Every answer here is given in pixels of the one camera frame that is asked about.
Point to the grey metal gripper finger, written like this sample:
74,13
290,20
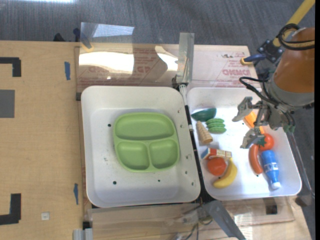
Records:
243,107
251,137

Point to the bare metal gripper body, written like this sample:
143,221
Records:
276,116

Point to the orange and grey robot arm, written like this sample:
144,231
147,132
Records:
295,69

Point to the orange carrot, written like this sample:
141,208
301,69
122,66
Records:
250,120

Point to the red tomato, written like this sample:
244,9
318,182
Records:
268,142

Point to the orange sausage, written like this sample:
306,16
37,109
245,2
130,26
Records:
254,160

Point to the green stacked slices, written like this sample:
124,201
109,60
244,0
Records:
216,125

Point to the blue bottle white cap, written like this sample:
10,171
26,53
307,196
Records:
270,167

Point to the red white blue carton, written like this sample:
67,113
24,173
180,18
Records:
216,153

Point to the orange fruit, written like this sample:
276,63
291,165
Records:
216,166

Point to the yellow banana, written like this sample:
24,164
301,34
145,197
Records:
229,177

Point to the beige ice cream cone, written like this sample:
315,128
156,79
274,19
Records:
203,134

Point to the white plastic tray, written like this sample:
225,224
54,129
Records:
240,186
100,139

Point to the brown cardboard board red print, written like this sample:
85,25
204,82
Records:
212,66

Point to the green divided plate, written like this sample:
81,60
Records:
145,126

